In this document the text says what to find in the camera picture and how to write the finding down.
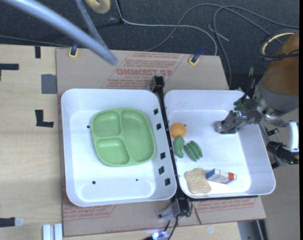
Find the black fabric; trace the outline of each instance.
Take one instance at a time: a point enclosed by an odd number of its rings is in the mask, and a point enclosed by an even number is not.
[[[58,12],[80,28],[86,25],[76,7],[74,0],[37,0]],[[183,14],[198,4],[215,4],[219,6],[237,6],[244,8],[270,20],[298,26],[300,23],[300,0],[119,0],[123,17],[131,22],[148,25],[175,25]],[[192,10],[182,20],[182,25],[202,28],[217,41],[213,28],[213,16],[218,7],[200,6]],[[106,14],[97,14],[88,6],[87,10],[95,23],[99,34],[111,50],[144,51],[159,44],[172,31],[172,27],[147,27],[124,25],[120,21],[115,0],[111,0],[111,9]],[[247,17],[269,33],[287,27],[267,22],[240,9],[235,12]],[[232,70],[231,89],[245,88],[248,81],[250,67],[255,69],[255,78],[264,73],[268,64],[258,56],[258,48],[266,33],[246,22],[238,15],[221,10],[216,16],[216,27],[219,34],[228,41],[221,39]],[[3,2],[0,2],[0,35],[56,43],[72,46],[73,41],[59,31],[24,14]],[[25,42],[0,38],[0,44],[44,45],[35,42]],[[205,46],[205,55],[213,55],[214,42],[197,29],[179,27],[163,45],[155,52],[194,54]],[[274,53],[279,44],[270,46]],[[221,48],[217,55],[228,77],[228,65]]]

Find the robotic arm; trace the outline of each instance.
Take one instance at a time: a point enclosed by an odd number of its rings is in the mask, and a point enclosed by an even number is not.
[[[267,45],[281,36],[290,37],[281,45],[275,56],[267,56]],[[270,141],[267,150],[288,164],[297,164],[298,128],[295,122],[281,118],[299,107],[299,32],[283,31],[266,39],[259,48],[260,55],[270,60],[269,67],[257,84],[253,98],[246,94],[237,100],[234,110],[217,122],[221,134],[234,134],[247,124],[260,124],[262,120],[288,131],[289,146]]]

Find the blue clip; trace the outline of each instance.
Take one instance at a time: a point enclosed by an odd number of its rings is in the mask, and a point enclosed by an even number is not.
[[[194,56],[190,57],[188,64],[191,66],[195,66],[199,61],[200,55],[202,55],[204,51],[205,51],[205,46],[201,47]]]
[[[78,55],[78,42],[74,41],[72,47],[69,48],[68,56],[71,59],[75,59]]]

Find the plastic tray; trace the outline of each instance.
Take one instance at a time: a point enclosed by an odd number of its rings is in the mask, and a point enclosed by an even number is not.
[[[99,112],[129,108],[150,122],[155,155],[132,166],[109,166],[97,156],[92,118]],[[66,192],[81,207],[170,199],[177,189],[157,96],[138,89],[70,89],[61,97]]]
[[[103,110],[91,120],[93,144],[99,159],[109,166],[146,163],[156,153],[147,116],[132,108]]]
[[[249,124],[235,134],[216,131],[216,123],[226,118],[243,94],[237,90],[172,90],[165,95],[169,126],[176,122],[186,125],[185,143],[195,141],[203,153],[196,162],[185,151],[183,158],[175,158],[179,185],[187,196],[194,199],[256,196],[274,190],[274,173],[259,126]],[[185,173],[196,168],[235,173],[236,180],[229,184],[208,181],[209,193],[192,194]]]

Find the small box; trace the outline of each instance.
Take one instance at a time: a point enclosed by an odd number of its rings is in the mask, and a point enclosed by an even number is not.
[[[229,184],[232,181],[236,180],[236,174],[220,170],[220,169],[212,169],[210,172],[206,173],[206,179],[212,182],[218,182],[222,184]]]

